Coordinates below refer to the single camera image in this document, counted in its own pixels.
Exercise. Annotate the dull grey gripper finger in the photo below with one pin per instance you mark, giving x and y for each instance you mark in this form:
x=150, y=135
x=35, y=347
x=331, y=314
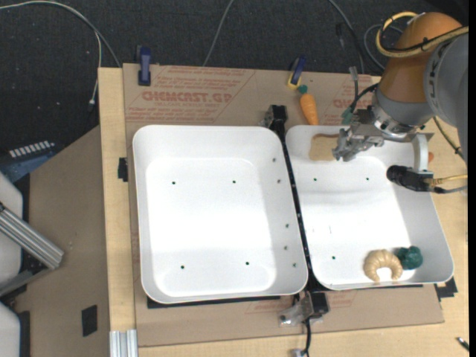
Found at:
x=353, y=153
x=340, y=145

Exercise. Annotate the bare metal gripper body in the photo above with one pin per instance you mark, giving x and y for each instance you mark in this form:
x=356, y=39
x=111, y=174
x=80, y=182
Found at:
x=368, y=130

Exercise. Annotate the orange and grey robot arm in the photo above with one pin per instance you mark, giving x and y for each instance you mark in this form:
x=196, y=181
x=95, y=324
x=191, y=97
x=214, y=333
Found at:
x=407, y=73

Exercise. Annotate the tan toy bread slice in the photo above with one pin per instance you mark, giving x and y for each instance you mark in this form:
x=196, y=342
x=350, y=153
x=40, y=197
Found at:
x=321, y=149

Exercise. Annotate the orange toy carrot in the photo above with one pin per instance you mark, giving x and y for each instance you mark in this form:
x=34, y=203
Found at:
x=309, y=106

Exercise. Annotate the white plastic tray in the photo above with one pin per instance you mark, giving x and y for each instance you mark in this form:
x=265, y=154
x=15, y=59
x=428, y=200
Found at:
x=215, y=218
x=357, y=218

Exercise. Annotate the beige toy croissant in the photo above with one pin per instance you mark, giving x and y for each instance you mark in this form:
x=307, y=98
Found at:
x=381, y=260

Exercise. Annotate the green toy broccoli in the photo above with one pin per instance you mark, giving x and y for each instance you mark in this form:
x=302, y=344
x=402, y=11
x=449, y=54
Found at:
x=410, y=257

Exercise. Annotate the brown cardboard board red print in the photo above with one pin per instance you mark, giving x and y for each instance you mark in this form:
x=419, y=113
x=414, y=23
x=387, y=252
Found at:
x=208, y=322

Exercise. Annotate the black cylinder on white bracket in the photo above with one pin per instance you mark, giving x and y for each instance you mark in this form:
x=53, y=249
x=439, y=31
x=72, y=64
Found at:
x=407, y=177

